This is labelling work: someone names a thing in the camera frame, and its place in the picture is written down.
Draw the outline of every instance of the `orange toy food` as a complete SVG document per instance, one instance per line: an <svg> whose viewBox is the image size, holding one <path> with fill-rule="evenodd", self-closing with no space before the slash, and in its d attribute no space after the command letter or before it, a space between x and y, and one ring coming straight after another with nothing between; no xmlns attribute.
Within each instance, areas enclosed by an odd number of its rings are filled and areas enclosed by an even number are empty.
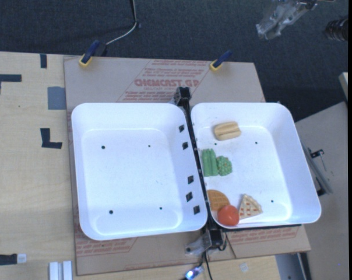
<svg viewBox="0 0 352 280"><path fill-rule="evenodd" d="M240 213L233 205L226 205L217 212L217 220L226 226L235 226L240 221Z"/></svg>

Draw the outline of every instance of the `waffle slice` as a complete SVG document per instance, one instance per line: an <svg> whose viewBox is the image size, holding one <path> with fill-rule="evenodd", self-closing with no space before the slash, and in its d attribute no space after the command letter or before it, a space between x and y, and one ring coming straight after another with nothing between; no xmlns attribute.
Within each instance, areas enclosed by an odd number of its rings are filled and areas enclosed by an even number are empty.
<svg viewBox="0 0 352 280"><path fill-rule="evenodd" d="M263 212L262 207L251 196L244 194L239 209L240 219L245 219L259 215Z"/></svg>
<svg viewBox="0 0 352 280"><path fill-rule="evenodd" d="M228 197L217 190L207 190L211 211L218 211L220 208L230 205Z"/></svg>

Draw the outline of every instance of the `black fabric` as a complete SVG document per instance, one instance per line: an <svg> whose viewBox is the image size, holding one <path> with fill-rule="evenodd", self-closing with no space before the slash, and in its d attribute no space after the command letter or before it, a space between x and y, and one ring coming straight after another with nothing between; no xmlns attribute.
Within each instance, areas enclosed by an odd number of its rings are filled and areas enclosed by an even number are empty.
<svg viewBox="0 0 352 280"><path fill-rule="evenodd" d="M258 38L270 0L135 0L141 28L108 46L107 56L253 62L268 102L297 121L344 100L339 75L348 71L348 42L326 38L349 0L320 2L282 35ZM129 0L0 0L0 51L82 55L133 25Z"/></svg>

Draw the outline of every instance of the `tray with toy food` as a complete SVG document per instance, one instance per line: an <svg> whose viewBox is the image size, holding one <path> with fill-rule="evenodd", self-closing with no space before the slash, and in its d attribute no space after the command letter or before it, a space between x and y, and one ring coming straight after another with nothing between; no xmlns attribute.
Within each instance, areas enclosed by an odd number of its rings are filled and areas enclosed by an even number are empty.
<svg viewBox="0 0 352 280"><path fill-rule="evenodd" d="M80 227L94 240L199 230L209 215L235 230L321 214L280 104L202 103L185 115L171 103L85 103L72 133Z"/></svg>

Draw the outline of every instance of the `black hole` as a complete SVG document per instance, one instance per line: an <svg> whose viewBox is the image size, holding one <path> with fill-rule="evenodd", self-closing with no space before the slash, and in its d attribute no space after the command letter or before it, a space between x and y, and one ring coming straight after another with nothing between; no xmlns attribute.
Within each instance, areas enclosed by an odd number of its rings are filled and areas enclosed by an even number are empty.
<svg viewBox="0 0 352 280"><path fill-rule="evenodd" d="M193 207L193 210L194 210L194 215L198 214L200 212L199 205Z"/></svg>
<svg viewBox="0 0 352 280"><path fill-rule="evenodd" d="M187 193L186 201L189 202L193 198L193 194L191 192Z"/></svg>

